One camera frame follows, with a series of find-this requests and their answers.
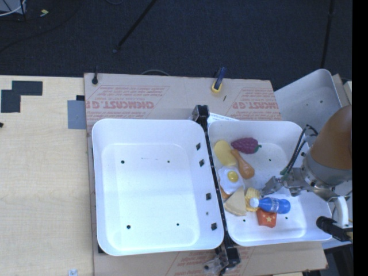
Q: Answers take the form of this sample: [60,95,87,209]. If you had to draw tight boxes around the black cylinder on white bracket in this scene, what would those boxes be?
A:
[316,195,353,243]

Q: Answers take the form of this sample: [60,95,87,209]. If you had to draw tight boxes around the white paper sheet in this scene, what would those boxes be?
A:
[207,112,240,124]

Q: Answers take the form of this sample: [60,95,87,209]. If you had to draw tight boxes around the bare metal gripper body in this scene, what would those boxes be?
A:
[282,167,320,197]

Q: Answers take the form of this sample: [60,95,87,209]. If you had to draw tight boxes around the thin black rod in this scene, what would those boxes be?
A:
[200,118,235,250]

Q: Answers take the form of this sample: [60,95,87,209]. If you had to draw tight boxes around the brown chicken drumstick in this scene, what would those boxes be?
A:
[230,148,256,180]

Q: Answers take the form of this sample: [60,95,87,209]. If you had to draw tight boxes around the yellow potato chip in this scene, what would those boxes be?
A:
[213,139,237,167]

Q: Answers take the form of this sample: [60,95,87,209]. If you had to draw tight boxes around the blue bottle white cap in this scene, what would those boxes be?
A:
[249,197,292,214]

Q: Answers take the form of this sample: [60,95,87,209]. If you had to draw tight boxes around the brown cardboard board red print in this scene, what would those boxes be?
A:
[83,72,329,276]

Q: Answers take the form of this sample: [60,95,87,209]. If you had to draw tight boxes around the white fried egg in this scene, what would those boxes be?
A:
[217,165,246,196]

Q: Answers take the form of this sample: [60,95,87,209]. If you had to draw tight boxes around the red carton yellow star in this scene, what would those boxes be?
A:
[256,208,278,228]

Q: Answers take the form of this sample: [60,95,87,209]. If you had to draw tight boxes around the tan bread slice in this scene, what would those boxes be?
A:
[224,186,248,217]

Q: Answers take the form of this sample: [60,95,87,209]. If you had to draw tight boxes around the yellow corn cob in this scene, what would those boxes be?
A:
[244,186,262,213]

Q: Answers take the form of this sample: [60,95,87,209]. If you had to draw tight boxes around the white plastic tray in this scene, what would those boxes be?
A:
[206,120,335,247]
[91,118,225,257]

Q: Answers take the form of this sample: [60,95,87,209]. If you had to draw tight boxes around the purple grapes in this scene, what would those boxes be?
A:
[230,137,263,155]

